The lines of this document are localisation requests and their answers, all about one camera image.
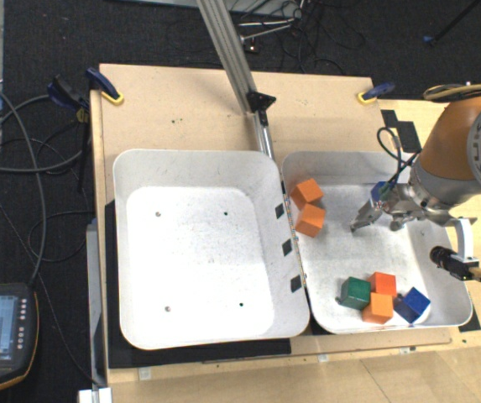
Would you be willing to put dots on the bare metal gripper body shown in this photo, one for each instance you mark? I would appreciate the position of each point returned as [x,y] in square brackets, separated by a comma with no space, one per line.
[416,208]

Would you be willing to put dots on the thin metal rod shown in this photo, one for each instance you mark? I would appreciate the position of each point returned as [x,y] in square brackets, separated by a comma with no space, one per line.
[265,137]

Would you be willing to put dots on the black cylinder on white bracket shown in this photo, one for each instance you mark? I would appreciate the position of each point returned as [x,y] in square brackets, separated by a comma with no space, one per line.
[454,263]

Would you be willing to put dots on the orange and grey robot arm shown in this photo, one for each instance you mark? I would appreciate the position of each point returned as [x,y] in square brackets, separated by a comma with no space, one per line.
[450,141]

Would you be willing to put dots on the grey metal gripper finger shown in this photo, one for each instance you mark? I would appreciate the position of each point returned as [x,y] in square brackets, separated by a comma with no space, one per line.
[398,224]
[366,216]

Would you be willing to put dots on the orange cube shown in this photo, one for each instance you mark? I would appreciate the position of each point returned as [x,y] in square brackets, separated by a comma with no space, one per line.
[384,283]
[306,191]
[379,307]
[310,221]

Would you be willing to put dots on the white plastic tray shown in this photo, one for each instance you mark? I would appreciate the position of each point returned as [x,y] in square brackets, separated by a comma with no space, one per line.
[357,258]
[198,258]

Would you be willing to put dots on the green cube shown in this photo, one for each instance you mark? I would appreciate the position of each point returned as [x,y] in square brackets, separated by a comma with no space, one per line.
[355,291]

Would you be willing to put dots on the blue cube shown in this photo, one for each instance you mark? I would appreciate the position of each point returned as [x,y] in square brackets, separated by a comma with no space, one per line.
[376,191]
[414,302]

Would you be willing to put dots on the pale wood board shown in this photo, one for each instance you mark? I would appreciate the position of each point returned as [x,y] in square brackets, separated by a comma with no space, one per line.
[181,111]

